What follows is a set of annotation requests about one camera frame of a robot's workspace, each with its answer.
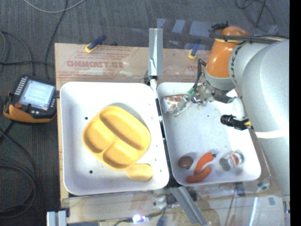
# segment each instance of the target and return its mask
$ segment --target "yellow plate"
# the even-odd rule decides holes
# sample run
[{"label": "yellow plate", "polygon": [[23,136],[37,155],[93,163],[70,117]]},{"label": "yellow plate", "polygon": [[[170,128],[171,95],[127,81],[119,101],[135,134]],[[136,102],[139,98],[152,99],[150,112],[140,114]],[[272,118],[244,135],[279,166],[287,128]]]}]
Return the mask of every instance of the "yellow plate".
[{"label": "yellow plate", "polygon": [[132,114],[111,105],[86,125],[82,140],[105,165],[114,170],[126,170],[148,149],[151,134]]}]

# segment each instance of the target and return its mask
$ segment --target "can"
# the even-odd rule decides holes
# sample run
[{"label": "can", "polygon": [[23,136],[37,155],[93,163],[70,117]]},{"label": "can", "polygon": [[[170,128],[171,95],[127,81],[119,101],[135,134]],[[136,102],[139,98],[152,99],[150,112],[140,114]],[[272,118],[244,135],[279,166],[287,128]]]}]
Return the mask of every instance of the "can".
[{"label": "can", "polygon": [[226,156],[220,159],[220,165],[225,171],[229,171],[231,168],[234,168],[241,164],[244,161],[244,156],[239,150],[230,152]]}]

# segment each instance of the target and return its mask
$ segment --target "gray floor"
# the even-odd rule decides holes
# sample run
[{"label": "gray floor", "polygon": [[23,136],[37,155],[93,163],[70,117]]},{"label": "gray floor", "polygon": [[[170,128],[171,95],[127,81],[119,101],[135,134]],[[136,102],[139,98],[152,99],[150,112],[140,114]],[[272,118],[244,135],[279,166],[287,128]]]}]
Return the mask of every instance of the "gray floor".
[{"label": "gray floor", "polygon": [[[47,11],[64,9],[66,0],[28,0]],[[80,0],[68,0],[70,7]],[[256,19],[263,0],[87,0],[62,13],[46,13],[29,6],[23,0],[0,0],[0,31],[6,40],[6,51],[1,62],[32,59],[54,64],[54,42],[88,44],[105,33],[104,44],[148,46],[148,29],[164,28],[165,48],[187,48],[196,38],[200,49],[210,50],[213,40],[208,30],[217,23],[228,22],[247,29],[254,35],[290,35],[290,0],[266,0],[259,23]],[[63,18],[55,29],[61,16]],[[0,37],[0,58],[4,48]],[[1,100],[21,74],[33,72],[31,64],[0,65]],[[36,63],[37,77],[55,80],[51,66]],[[0,129],[10,121],[0,117]],[[59,171],[57,151],[57,121],[43,125],[13,124],[6,134],[29,152],[35,165],[36,180],[43,188],[25,214],[14,219],[0,218],[0,225],[33,225],[41,221],[36,210],[59,210]],[[12,158],[30,167],[28,156],[8,139],[0,138],[0,156]],[[0,215],[2,210],[20,204],[30,193],[31,184],[13,169],[0,169]]]}]

